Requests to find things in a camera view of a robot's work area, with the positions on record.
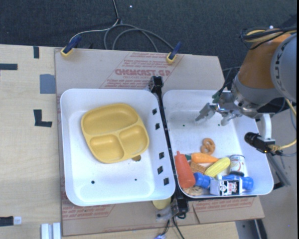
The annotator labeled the black block with thin wires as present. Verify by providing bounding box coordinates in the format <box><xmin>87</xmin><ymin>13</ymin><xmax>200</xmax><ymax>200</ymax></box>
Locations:
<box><xmin>175</xmin><ymin>197</ymin><xmax>190</xmax><ymax>216</ymax></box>
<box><xmin>149</xmin><ymin>75</ymin><xmax>164</xmax><ymax>93</ymax></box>

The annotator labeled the blue bottle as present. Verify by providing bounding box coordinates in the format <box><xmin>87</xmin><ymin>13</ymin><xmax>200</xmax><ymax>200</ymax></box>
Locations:
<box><xmin>223</xmin><ymin>174</ymin><xmax>254</xmax><ymax>192</ymax></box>

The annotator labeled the yellow divided plate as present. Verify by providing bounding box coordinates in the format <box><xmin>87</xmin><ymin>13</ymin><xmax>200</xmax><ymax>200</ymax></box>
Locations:
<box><xmin>80</xmin><ymin>103</ymin><xmax>150</xmax><ymax>164</ymax></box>

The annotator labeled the orange carrot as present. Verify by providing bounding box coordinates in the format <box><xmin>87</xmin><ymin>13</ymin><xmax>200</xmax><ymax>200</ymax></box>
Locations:
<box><xmin>185</xmin><ymin>152</ymin><xmax>219</xmax><ymax>164</ymax></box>

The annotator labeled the brown cardboard board red print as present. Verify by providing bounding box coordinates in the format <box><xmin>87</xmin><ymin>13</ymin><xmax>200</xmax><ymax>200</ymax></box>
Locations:
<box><xmin>54</xmin><ymin>48</ymin><xmax>265</xmax><ymax>237</ymax></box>

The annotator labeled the yellow round toy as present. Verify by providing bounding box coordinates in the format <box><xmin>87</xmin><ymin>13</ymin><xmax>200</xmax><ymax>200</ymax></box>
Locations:
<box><xmin>152</xmin><ymin>197</ymin><xmax>172</xmax><ymax>210</ymax></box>

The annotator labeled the tan waffle biscuit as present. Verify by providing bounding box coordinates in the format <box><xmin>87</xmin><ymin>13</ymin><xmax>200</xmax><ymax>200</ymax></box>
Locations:
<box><xmin>190</xmin><ymin>161</ymin><xmax>208</xmax><ymax>175</ymax></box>

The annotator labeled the white plastic tray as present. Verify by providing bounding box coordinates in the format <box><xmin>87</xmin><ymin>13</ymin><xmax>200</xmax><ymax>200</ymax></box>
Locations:
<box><xmin>161</xmin><ymin>89</ymin><xmax>275</xmax><ymax>199</ymax></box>
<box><xmin>60</xmin><ymin>88</ymin><xmax>176</xmax><ymax>207</ymax></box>

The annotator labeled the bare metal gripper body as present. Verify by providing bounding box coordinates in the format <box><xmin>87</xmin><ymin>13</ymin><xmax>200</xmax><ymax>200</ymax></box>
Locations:
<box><xmin>215</xmin><ymin>90</ymin><xmax>260</xmax><ymax>120</ymax></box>

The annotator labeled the white milk carton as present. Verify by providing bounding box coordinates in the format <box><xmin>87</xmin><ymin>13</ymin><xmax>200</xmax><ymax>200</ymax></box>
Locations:
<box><xmin>209</xmin><ymin>179</ymin><xmax>241</xmax><ymax>197</ymax></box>

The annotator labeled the black cylinder on white bracket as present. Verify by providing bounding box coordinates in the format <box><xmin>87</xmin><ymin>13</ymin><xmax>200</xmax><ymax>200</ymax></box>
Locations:
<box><xmin>244</xmin><ymin>113</ymin><xmax>277</xmax><ymax>154</ymax></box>

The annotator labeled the tan round cookie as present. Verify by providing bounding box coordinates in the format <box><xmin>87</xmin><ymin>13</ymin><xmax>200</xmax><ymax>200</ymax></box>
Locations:
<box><xmin>183</xmin><ymin>186</ymin><xmax>204</xmax><ymax>197</ymax></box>

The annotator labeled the brown pretzel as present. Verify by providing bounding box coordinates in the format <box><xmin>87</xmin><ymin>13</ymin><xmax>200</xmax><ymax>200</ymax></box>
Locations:
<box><xmin>200</xmin><ymin>137</ymin><xmax>216</xmax><ymax>156</ymax></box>

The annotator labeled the yellow corn cob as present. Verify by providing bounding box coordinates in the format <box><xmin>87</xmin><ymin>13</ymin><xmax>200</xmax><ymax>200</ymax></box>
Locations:
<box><xmin>204</xmin><ymin>157</ymin><xmax>231</xmax><ymax>178</ymax></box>

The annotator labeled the thin black rod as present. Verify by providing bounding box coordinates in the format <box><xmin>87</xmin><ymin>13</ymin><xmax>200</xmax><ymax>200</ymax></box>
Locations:
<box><xmin>156</xmin><ymin>85</ymin><xmax>184</xmax><ymax>208</ymax></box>

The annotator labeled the red ketchup bottle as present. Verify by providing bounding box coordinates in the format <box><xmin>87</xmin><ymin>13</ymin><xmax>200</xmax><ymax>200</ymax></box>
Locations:
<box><xmin>174</xmin><ymin>150</ymin><xmax>197</xmax><ymax>189</ymax></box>

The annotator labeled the small white can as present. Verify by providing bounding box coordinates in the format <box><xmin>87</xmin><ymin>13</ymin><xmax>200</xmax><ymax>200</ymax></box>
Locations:
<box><xmin>229</xmin><ymin>154</ymin><xmax>246</xmax><ymax>177</ymax></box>

